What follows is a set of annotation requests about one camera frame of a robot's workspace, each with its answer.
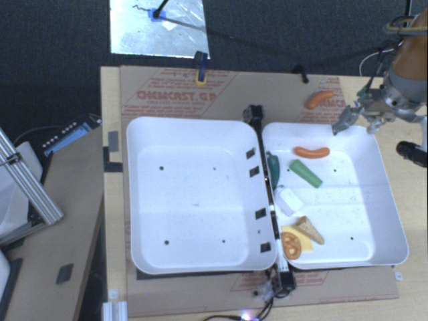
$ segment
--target green cylinder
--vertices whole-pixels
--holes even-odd
[[[322,184],[320,178],[298,159],[290,165],[290,169],[315,188],[319,188]]]

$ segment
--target empty white tray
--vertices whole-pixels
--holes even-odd
[[[264,270],[276,247],[254,130],[142,117],[127,130],[131,254],[148,274]]]
[[[291,188],[303,207],[288,217],[276,208],[278,224],[292,225],[306,215],[325,239],[314,250],[290,261],[303,270],[393,265],[406,260],[408,246],[376,138],[361,126],[333,136],[330,125],[269,124],[265,150],[278,156],[278,185]],[[306,159],[293,149],[328,147],[330,155]],[[288,171],[300,159],[323,180],[319,189]]]

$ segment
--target white cable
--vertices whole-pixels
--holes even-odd
[[[385,51],[382,51],[383,53],[385,53],[385,52],[391,52],[391,51],[394,51],[395,49],[388,49],[388,50],[385,50]],[[367,57],[365,57],[362,61],[361,61],[361,63],[360,63],[360,66],[359,66],[359,68],[358,68],[358,71],[360,72],[360,76],[362,76],[362,72],[361,72],[361,69],[362,69],[362,65],[365,63],[365,61],[367,61],[370,57],[373,57],[373,56],[375,56],[375,55],[378,55],[379,54],[379,52],[377,51],[377,52],[374,52],[374,53],[372,53],[371,55],[368,55]]]

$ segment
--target robotic hand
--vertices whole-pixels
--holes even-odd
[[[400,42],[393,63],[384,76],[379,89],[371,89],[374,76],[357,93],[355,107],[347,106],[336,124],[333,134],[346,130],[363,115],[370,126],[368,133],[375,133],[386,122],[397,117],[422,127],[422,145],[400,142],[397,152],[405,159],[427,167],[427,116],[418,116],[416,111],[427,104],[427,18],[428,9],[416,17],[399,17],[385,26],[386,33],[404,37]],[[383,54],[379,50],[378,60]]]

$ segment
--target metal plate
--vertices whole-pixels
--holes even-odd
[[[163,0],[110,0],[111,52],[193,58],[209,54],[202,0],[170,0],[162,21],[152,21],[148,10]]]

